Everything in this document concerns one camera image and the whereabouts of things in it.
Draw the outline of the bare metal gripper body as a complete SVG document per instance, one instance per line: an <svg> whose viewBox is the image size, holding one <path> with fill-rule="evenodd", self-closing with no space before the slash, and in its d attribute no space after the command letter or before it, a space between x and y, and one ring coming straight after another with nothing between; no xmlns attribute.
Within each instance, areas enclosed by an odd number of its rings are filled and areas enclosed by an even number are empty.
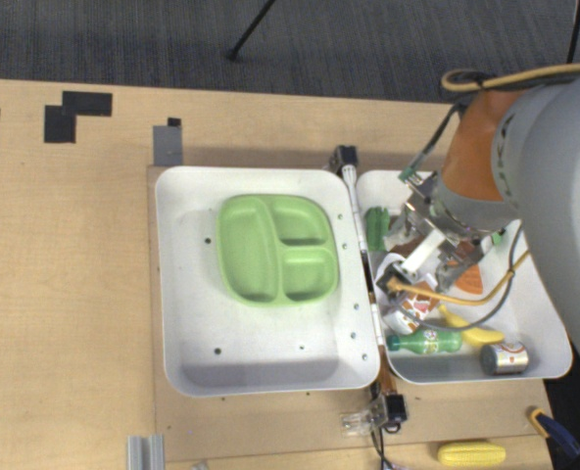
<svg viewBox="0 0 580 470"><path fill-rule="evenodd" d="M449 190L438 173L423 177L412 169L401 172L401 181L411 190L403 213L413 224L417 237L406 245L409 265L438 262L440 255L467 258L473 265L484 257L482 241L491 230L474 226L448 206Z"/></svg>

